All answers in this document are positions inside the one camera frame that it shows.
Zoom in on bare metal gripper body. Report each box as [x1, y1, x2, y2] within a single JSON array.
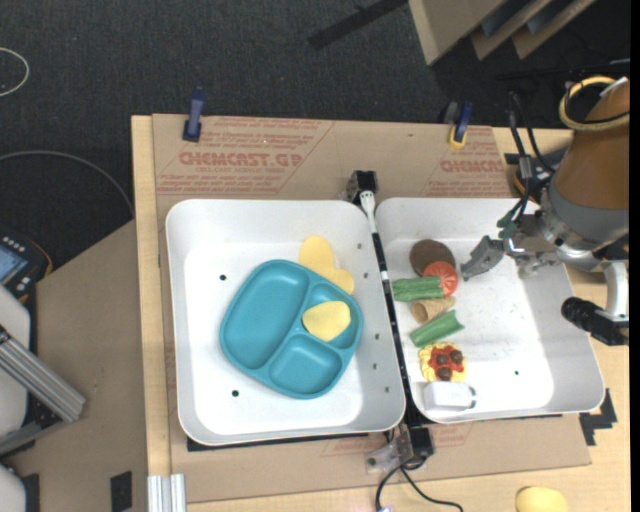
[[503, 215, 619, 274]]

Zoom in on red tomato slice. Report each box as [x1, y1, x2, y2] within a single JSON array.
[[421, 260, 460, 297]]

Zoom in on brown round biscuit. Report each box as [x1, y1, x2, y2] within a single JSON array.
[[408, 238, 457, 278]]

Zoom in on white plastic tray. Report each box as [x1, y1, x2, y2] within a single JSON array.
[[164, 198, 407, 446], [373, 196, 607, 425]]

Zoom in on tan ice cream cone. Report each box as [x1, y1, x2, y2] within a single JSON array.
[[410, 295, 458, 324]]

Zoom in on green bean pod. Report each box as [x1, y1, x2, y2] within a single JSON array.
[[390, 275, 446, 304], [410, 309, 466, 349]]

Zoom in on thin black and white rod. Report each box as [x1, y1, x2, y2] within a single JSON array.
[[358, 191, 417, 427]]

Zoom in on yellow spaghetti with meatballs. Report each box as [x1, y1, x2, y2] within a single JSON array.
[[417, 341, 469, 385]]

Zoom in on white cup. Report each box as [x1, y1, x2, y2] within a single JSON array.
[[421, 380, 478, 413]]

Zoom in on yellow flat wavy slice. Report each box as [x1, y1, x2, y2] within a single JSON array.
[[297, 234, 356, 296]]

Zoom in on yellow oval chip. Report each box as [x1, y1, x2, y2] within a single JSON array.
[[301, 299, 352, 344]]

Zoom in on teal divided plate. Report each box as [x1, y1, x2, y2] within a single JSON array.
[[218, 258, 365, 401]]

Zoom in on brown cardboard board red print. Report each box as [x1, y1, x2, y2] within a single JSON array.
[[151, 113, 594, 504]]

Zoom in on yellow rounded toy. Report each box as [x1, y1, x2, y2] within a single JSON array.
[[515, 485, 570, 512]]

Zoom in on black cylinder on white bracket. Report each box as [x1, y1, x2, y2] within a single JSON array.
[[560, 259, 631, 347]]

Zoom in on black block with thin wires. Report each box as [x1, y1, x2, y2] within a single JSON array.
[[348, 169, 379, 204], [408, 426, 436, 459]]

